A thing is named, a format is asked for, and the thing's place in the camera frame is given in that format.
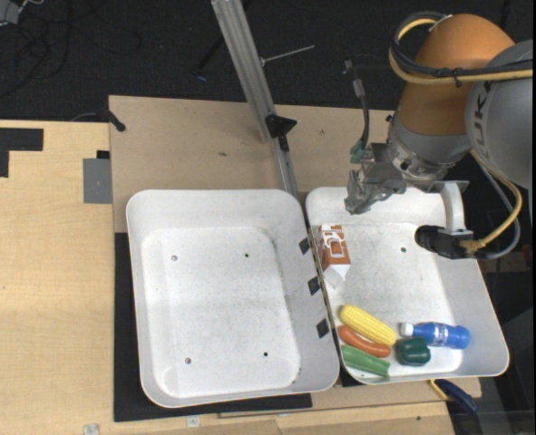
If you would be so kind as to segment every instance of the black clip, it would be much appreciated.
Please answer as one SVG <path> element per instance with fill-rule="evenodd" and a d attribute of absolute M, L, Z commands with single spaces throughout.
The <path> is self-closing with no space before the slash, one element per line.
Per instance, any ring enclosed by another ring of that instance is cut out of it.
<path fill-rule="evenodd" d="M 462 71 L 463 68 L 455 68 L 453 69 L 453 78 L 455 79 L 455 85 L 457 87 L 462 87 L 463 83 L 458 79 L 459 77 L 459 71 Z"/>
<path fill-rule="evenodd" d="M 283 151 L 289 151 L 286 135 L 297 124 L 297 121 L 288 118 L 282 118 L 277 114 L 266 116 L 266 125 L 268 126 L 269 135 L 272 139 L 278 139 L 279 147 Z"/>

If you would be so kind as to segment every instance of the white tray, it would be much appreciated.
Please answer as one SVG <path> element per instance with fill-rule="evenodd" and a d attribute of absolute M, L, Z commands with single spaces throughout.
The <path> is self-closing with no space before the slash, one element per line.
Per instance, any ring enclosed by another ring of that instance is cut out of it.
<path fill-rule="evenodd" d="M 410 188 L 355 216 L 346 212 L 345 197 L 345 188 L 317 188 L 306 202 L 313 231 L 321 224 L 341 224 L 345 231 L 352 265 L 338 288 L 325 284 L 335 326 L 342 305 L 353 304 L 396 332 L 401 322 L 425 321 L 464 325 L 471 332 L 465 350 L 431 347 L 431 361 L 420 367 L 399 364 L 393 350 L 388 379 L 346 370 L 368 384 L 503 373 L 509 353 L 477 262 L 447 259 L 414 241 L 419 226 L 444 226 L 441 197 Z"/>
<path fill-rule="evenodd" d="M 339 372 L 307 228 L 281 190 L 127 206 L 141 384 L 163 407 L 322 391 Z"/>

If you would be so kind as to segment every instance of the yellow corn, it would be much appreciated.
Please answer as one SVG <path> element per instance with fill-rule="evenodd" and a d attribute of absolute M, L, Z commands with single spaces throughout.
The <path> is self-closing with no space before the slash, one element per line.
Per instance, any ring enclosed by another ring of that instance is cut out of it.
<path fill-rule="evenodd" d="M 393 346 L 396 342 L 396 332 L 393 329 L 358 306 L 345 304 L 340 311 L 340 319 L 355 332 L 373 342 L 388 346 Z"/>

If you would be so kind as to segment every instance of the black mat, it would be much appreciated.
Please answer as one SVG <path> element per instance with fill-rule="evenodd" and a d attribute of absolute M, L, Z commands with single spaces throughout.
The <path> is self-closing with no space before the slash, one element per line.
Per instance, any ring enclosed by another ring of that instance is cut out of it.
<path fill-rule="evenodd" d="M 127 234 L 114 236 L 114 421 L 142 421 L 217 412 L 287 411 L 312 407 L 309 393 L 244 401 L 166 409 L 144 394 L 139 374 L 139 355 L 132 293 L 132 269 Z"/>

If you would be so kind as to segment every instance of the yellow cable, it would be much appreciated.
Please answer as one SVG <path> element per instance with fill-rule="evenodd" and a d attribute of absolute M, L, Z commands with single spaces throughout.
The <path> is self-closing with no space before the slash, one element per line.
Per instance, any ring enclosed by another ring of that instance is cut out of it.
<path fill-rule="evenodd" d="M 400 41 L 406 33 L 416 26 L 423 24 L 436 24 L 438 21 L 432 18 L 420 18 L 407 24 L 401 32 L 398 34 L 398 40 Z M 457 82 L 477 82 L 477 81 L 509 81 L 512 79 L 527 79 L 533 77 L 533 69 L 523 71 L 508 71 L 508 72 L 496 72 L 491 74 L 473 74 L 473 75 L 460 75 L 456 77 L 433 77 L 427 74 L 411 74 L 401 69 L 395 60 L 393 55 L 393 49 L 388 51 L 388 61 L 391 68 L 395 71 L 401 79 L 411 83 L 418 83 L 421 85 L 441 85 L 447 83 Z"/>
<path fill-rule="evenodd" d="M 467 250 L 467 252 L 470 254 L 475 253 L 478 249 L 487 247 L 487 245 L 489 245 L 493 240 L 495 240 L 495 238 L 501 235 L 505 231 L 505 229 L 507 229 L 507 227 L 509 227 L 513 223 L 514 219 L 519 216 L 521 207 L 523 204 L 523 198 L 521 197 L 521 192 L 515 186 L 515 184 L 513 184 L 513 182 L 500 176 L 499 174 L 492 171 L 491 169 L 487 168 L 479 159 L 475 150 L 471 150 L 471 154 L 476 161 L 481 163 L 482 166 L 484 166 L 490 172 L 490 174 L 492 174 L 503 185 L 505 185 L 509 190 L 512 191 L 513 195 L 515 196 L 515 206 L 511 214 L 508 216 L 508 218 L 505 219 L 505 221 L 499 227 L 493 230 L 493 232 L 487 237 L 481 238 L 480 240 L 464 240 L 463 242 L 460 242 L 460 245 L 464 247 Z"/>
<path fill-rule="evenodd" d="M 429 380 L 429 385 L 431 385 L 431 388 L 434 390 L 434 392 L 437 393 L 441 398 L 444 400 L 449 400 L 449 397 L 437 386 L 437 384 L 434 382 L 434 379 Z"/>

